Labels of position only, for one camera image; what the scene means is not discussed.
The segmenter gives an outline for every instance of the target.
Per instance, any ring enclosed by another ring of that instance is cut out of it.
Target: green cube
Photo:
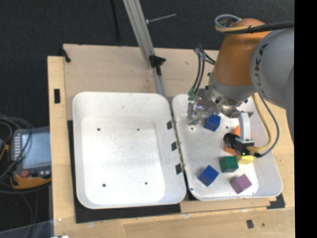
[[[231,173],[239,168],[236,156],[223,157],[220,160],[220,166],[223,173]]]

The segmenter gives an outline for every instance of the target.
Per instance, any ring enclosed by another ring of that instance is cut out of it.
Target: wooden table
[[[270,104],[281,130],[273,154],[283,182],[285,208],[267,209],[276,198],[212,202],[184,199],[179,214],[77,224],[67,129],[67,120],[72,119],[72,98],[84,90],[156,92],[156,89],[139,48],[69,44],[64,49],[70,63],[63,57],[48,57],[54,235],[70,238],[295,237],[294,145],[285,110]],[[162,66],[167,96],[187,93],[197,74],[194,52],[159,48],[155,51],[157,56],[167,59]],[[218,51],[206,52],[216,59]],[[211,65],[206,66],[206,71],[211,70]],[[202,86],[207,84],[205,76]],[[269,114],[264,111],[264,115],[274,128]],[[248,227],[249,220],[253,228]]]

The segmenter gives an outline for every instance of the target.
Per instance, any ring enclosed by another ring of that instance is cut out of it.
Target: screen
[[[26,145],[28,134],[22,135],[22,145]],[[23,168],[36,168],[42,165],[51,164],[50,133],[32,133],[29,143],[23,153]]]

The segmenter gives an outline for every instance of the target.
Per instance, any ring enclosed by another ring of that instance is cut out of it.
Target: yellow cube
[[[238,161],[239,164],[248,165],[253,160],[254,160],[254,156],[252,156],[252,155],[246,155],[246,156],[241,156],[239,154],[237,155],[237,161]]]

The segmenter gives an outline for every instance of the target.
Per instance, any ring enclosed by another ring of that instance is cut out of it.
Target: dark floor
[[[140,0],[145,17],[177,16],[151,23],[154,47],[219,49],[223,35],[213,20],[224,13],[270,23],[294,20],[295,0]],[[136,46],[122,0],[114,0],[120,40],[110,0],[0,0],[0,114],[35,127],[49,125],[47,56],[64,43]],[[26,194],[33,210],[36,193]],[[49,219],[48,190],[39,192],[37,222]],[[0,194],[0,231],[30,223],[19,195]]]

